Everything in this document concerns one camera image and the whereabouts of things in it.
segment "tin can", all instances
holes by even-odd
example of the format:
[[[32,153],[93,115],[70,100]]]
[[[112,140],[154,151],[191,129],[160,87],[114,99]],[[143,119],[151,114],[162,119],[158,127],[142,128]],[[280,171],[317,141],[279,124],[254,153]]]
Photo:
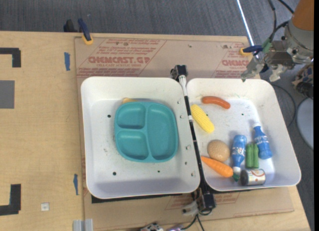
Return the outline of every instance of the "tin can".
[[[265,171],[263,169],[242,170],[240,181],[243,186],[263,185],[266,181]]]

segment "wooden table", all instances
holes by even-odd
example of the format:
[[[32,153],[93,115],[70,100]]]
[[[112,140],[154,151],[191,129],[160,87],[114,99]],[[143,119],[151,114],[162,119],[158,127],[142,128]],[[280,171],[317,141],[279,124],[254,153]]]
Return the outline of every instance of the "wooden table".
[[[19,48],[22,65],[12,67],[12,56],[0,54],[0,80],[15,84],[14,108],[0,109],[0,206],[10,201],[10,185],[21,184],[21,210],[18,214],[0,216],[0,230],[71,231],[74,220],[84,219],[74,48],[74,39],[80,36],[64,32],[0,31],[0,47]],[[156,37],[201,39],[201,36]],[[70,54],[68,71],[65,52]],[[74,174],[78,174],[79,195],[75,193]],[[293,212],[204,221],[203,226],[207,231],[310,230],[297,188],[289,187],[289,193]],[[43,203],[49,203],[49,211]],[[195,223],[189,230],[200,230],[200,226]]]

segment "dark grey floor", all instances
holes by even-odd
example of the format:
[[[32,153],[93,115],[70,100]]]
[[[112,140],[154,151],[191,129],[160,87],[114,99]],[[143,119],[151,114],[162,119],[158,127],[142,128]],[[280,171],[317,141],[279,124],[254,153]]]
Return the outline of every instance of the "dark grey floor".
[[[284,0],[294,9],[299,0]],[[278,24],[290,12],[273,0]],[[267,0],[240,0],[252,40],[261,44],[271,33],[273,14]],[[247,36],[236,0],[0,0],[0,30],[56,31],[83,18],[91,32]],[[279,30],[275,39],[283,34]],[[314,151],[302,139],[294,114],[305,97],[292,86],[297,71],[273,82],[302,171],[297,185],[312,230],[315,230]],[[261,74],[265,80],[269,72]]]

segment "black corner marker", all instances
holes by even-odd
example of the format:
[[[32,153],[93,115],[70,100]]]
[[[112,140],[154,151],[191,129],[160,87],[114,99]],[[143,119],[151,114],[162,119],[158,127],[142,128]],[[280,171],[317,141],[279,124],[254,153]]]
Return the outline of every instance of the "black corner marker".
[[[0,206],[0,216],[18,214],[21,210],[21,184],[11,184],[10,202]]]
[[[0,54],[11,54],[12,68],[21,68],[21,51],[19,48],[0,47]]]

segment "grey square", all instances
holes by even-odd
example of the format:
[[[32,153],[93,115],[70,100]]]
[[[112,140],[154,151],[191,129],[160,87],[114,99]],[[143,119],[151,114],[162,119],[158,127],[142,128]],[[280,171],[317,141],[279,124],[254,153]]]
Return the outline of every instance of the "grey square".
[[[14,109],[14,80],[0,80],[0,109]]]

